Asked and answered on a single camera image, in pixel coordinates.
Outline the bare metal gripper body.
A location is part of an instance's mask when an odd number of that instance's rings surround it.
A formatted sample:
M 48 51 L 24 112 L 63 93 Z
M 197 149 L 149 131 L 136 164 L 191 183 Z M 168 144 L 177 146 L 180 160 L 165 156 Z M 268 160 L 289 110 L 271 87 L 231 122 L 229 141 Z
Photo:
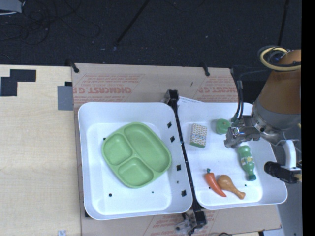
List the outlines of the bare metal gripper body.
M 258 141 L 265 139 L 272 144 L 277 144 L 280 140 L 280 131 L 268 124 L 260 116 L 242 116 L 245 136 Z

